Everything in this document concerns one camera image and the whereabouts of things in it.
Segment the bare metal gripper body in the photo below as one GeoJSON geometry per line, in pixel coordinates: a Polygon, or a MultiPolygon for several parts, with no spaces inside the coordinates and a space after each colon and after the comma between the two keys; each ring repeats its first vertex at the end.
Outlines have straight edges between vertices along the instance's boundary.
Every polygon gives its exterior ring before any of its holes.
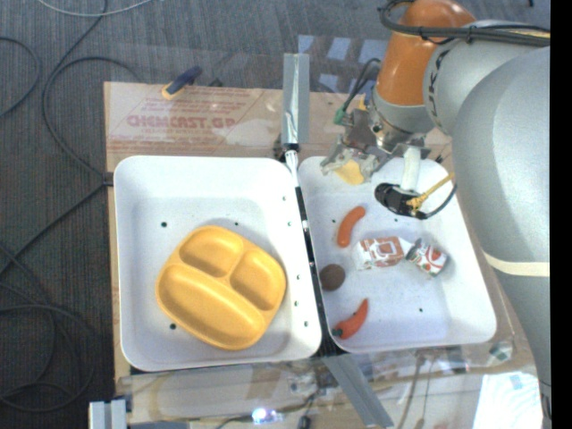
{"type": "Polygon", "coordinates": [[[404,157],[409,149],[418,150],[422,159],[430,155],[422,133],[393,125],[376,113],[353,109],[349,114],[342,112],[337,123],[344,127],[342,145],[360,155],[374,156],[380,161],[404,157]]]}

